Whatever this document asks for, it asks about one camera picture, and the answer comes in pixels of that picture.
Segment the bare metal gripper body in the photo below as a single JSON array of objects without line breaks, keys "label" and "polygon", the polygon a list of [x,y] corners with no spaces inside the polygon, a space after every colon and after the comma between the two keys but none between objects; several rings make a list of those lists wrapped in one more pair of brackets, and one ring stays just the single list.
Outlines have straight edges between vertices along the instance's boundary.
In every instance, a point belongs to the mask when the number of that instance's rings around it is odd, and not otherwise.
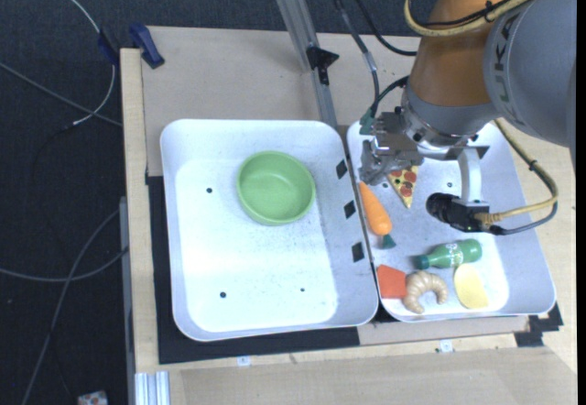
[{"label": "bare metal gripper body", "polygon": [[452,157],[470,141],[477,132],[450,133],[440,131],[409,111],[385,112],[374,122],[370,153],[375,157]]}]

